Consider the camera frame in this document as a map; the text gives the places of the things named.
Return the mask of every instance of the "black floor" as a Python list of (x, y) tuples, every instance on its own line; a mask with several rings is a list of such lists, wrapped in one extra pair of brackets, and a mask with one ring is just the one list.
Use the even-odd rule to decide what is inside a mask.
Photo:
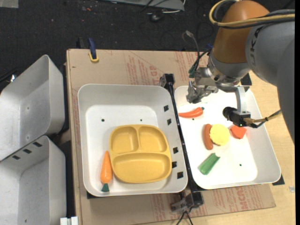
[[(153, 8), (96, 0), (19, 0), (19, 8), (0, 7), (0, 77), (20, 74), (43, 54), (59, 66), (78, 37), (93, 38), (98, 49), (194, 51), (182, 33), (192, 32), (199, 47), (212, 45), (217, 28), (208, 19), (220, 0), (187, 0), (185, 12), (151, 22)], [(294, 0), (254, 0), (269, 11), (295, 8)], [(7, 85), (4, 81), (0, 89)]]

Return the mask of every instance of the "white bin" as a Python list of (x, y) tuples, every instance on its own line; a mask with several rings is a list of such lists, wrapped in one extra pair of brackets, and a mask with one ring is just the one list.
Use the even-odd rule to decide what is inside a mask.
[(66, 204), (65, 156), (47, 136), (0, 162), (1, 225), (59, 225)]
[[(226, 93), (219, 90), (218, 93), (204, 97), (197, 104), (190, 104), (186, 98), (187, 94), (188, 86), (181, 86), (175, 90), (174, 97), (179, 113), (191, 111), (199, 106), (204, 107), (203, 115), (200, 117), (195, 119), (179, 117), (191, 172), (198, 186), (204, 189), (217, 189), (272, 183), (280, 179), (280, 166), (264, 124), (259, 128), (246, 127), (247, 132), (243, 139), (230, 135), (227, 145), (214, 145), (212, 150), (205, 148), (203, 143), (205, 124), (222, 124), (229, 129), (233, 125), (223, 116), (223, 109), (227, 106), (237, 107), (234, 92)], [(246, 92), (245, 99), (251, 117), (261, 118), (250, 89)], [(214, 152), (220, 159), (208, 175), (203, 175), (199, 171), (199, 166)]]
[(63, 77), (44, 55), (0, 95), (0, 161), (65, 121)]
[[(83, 182), (94, 196), (176, 193), (184, 190), (188, 177), (169, 92), (159, 86), (87, 84), (78, 92)], [(109, 137), (118, 126), (152, 125), (163, 131), (176, 166), (164, 180), (130, 184), (115, 177), (110, 192), (101, 192), (102, 159)]]

